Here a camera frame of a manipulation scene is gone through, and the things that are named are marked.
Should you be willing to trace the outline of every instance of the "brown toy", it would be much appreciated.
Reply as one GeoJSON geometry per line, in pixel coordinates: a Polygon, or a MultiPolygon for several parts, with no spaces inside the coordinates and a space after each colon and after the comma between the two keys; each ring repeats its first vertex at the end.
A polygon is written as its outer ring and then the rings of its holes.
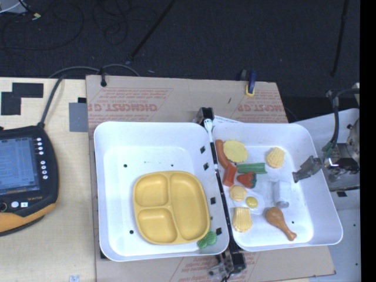
{"type": "Polygon", "coordinates": [[[272,207],[266,212],[265,217],[268,223],[281,229],[290,241],[293,241],[296,238],[296,233],[290,231],[290,229],[287,227],[281,209],[278,207],[272,207]]]}

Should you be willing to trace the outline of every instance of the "cardboard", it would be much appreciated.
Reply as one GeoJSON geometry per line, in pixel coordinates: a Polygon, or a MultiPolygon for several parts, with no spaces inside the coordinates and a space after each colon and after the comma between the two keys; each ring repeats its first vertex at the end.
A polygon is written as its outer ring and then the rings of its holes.
{"type": "MultiPolygon", "coordinates": [[[[277,85],[256,82],[254,96],[245,95],[247,82],[106,76],[86,77],[93,225],[97,281],[204,281],[215,256],[114,262],[101,258],[98,202],[93,149],[95,127],[105,121],[191,122],[201,107],[240,122],[287,123],[277,85]]],[[[244,252],[247,267],[231,281],[276,281],[334,274],[327,246],[244,252]]]]}

